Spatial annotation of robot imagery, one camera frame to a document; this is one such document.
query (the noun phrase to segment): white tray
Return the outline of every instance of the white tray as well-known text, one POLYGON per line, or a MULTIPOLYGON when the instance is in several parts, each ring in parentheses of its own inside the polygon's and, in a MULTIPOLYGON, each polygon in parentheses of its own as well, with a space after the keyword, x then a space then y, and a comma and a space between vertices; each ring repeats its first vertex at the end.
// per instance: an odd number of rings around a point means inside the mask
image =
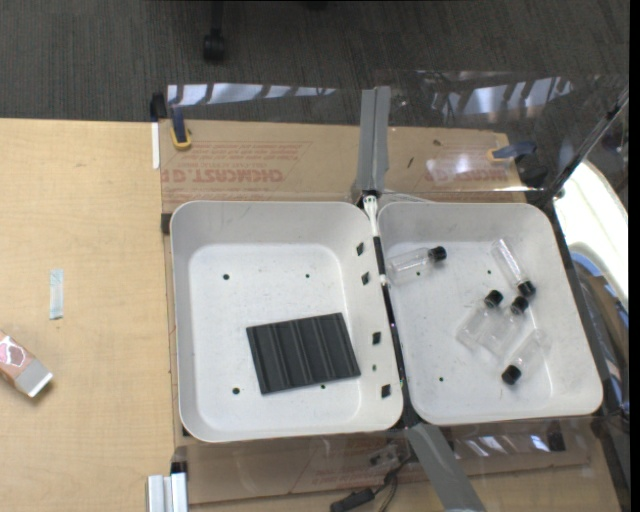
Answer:
POLYGON ((193 436, 224 442, 397 422, 403 400, 371 228, 355 206, 191 202, 172 216, 171 246, 180 415, 193 436), (246 328, 337 312, 362 375, 262 395, 246 328))
POLYGON ((442 245, 448 257, 424 279, 391 287, 391 301, 416 412, 438 425, 592 413, 600 382, 546 216, 526 204, 391 203, 378 216, 385 257, 442 245), (515 290, 490 254, 509 237, 537 286, 528 327, 551 338, 544 368, 508 386, 504 367, 455 340, 474 302, 491 289, 509 304, 515 290))

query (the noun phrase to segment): glass vial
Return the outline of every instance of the glass vial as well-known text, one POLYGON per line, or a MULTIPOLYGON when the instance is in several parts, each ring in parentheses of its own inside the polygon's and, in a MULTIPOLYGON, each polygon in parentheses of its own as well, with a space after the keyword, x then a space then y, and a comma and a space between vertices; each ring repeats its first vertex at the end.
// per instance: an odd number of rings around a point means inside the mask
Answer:
POLYGON ((535 373, 543 365, 549 348, 549 338, 544 331, 534 329, 509 358, 502 380, 513 386, 521 378, 535 373))
POLYGON ((434 263, 446 259, 447 251, 438 246, 421 247, 387 260, 387 276, 392 283, 404 283, 424 276, 434 263))
POLYGON ((501 360, 526 323, 527 317, 524 312, 528 307, 527 299, 522 296, 516 297, 500 320, 493 323, 480 337, 479 343, 501 360))
POLYGON ((480 336, 492 323, 500 319, 499 305, 502 299, 503 296, 498 290, 491 290, 462 321, 456 331, 456 339, 468 348, 474 349, 480 336))
POLYGON ((522 268, 521 260, 513 251, 513 245, 505 238, 496 240, 491 245, 491 255, 500 270, 524 297, 530 297, 536 292, 535 286, 522 268))

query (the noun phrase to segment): clear vial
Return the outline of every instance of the clear vial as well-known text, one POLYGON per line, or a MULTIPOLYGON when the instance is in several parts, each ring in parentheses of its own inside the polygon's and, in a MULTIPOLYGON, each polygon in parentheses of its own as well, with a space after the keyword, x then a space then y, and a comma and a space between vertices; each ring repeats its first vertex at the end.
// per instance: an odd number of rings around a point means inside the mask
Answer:
POLYGON ((400 284, 427 274, 429 267, 447 257, 444 247, 432 249, 420 247, 387 260, 387 276, 392 283, 400 284))
POLYGON ((513 244, 509 240, 505 238, 496 240, 491 245, 491 255, 505 277, 522 296, 531 297, 536 292, 535 286, 522 268, 521 260, 513 251, 513 244))
POLYGON ((468 348, 475 349, 480 336, 501 318, 499 306, 502 299, 498 290, 491 290, 462 321, 456 331, 456 339, 468 348))
POLYGON ((502 360, 527 322, 524 312, 528 307, 529 301, 526 298, 516 297, 499 321, 493 323, 491 328, 480 336, 478 342, 502 360))
POLYGON ((540 368, 549 353, 550 342, 544 331, 534 329, 516 348, 502 372, 502 380, 513 386, 540 368))

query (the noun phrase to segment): wooden tabletop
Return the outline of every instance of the wooden tabletop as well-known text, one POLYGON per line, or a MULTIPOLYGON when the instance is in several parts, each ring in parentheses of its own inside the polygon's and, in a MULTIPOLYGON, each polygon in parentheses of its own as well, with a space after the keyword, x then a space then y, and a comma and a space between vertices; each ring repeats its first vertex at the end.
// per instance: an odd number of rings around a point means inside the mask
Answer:
MULTIPOLYGON (((139 512, 147 476, 168 472, 173 411, 151 148, 145 123, 0 121, 0 328, 54 374, 35 399, 0 385, 2 511, 139 512), (49 273, 58 268, 64 316, 50 320, 49 273)), ((600 445, 587 441, 588 466, 472 482, 488 510, 615 510, 600 445)), ((344 495, 193 509, 326 511, 344 495)), ((401 486, 389 510, 441 505, 420 482, 401 486)))

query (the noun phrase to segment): dark gray floor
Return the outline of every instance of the dark gray floor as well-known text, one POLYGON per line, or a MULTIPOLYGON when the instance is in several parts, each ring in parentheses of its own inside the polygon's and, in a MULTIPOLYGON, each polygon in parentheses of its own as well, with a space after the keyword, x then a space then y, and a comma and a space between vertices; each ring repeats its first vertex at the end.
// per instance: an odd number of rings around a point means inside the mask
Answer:
POLYGON ((630 0, 0 0, 1 117, 146 121, 167 83, 366 88, 383 69, 628 73, 630 0))

